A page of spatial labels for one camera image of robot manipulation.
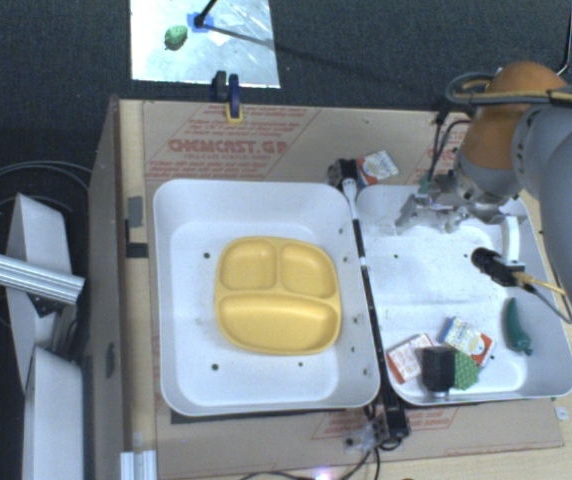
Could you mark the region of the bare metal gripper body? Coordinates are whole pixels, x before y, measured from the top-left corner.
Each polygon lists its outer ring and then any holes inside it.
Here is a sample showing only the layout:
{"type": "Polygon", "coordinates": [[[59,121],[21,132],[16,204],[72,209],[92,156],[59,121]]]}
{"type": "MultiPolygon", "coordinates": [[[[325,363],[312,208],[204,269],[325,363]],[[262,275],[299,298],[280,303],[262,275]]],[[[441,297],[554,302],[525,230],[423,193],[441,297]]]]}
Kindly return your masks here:
{"type": "Polygon", "coordinates": [[[462,221],[476,218],[484,224],[496,225],[506,218],[501,207],[508,197],[483,190],[466,174],[442,174],[431,180],[422,179],[419,194],[427,198],[430,210],[447,214],[457,212],[462,221]]]}

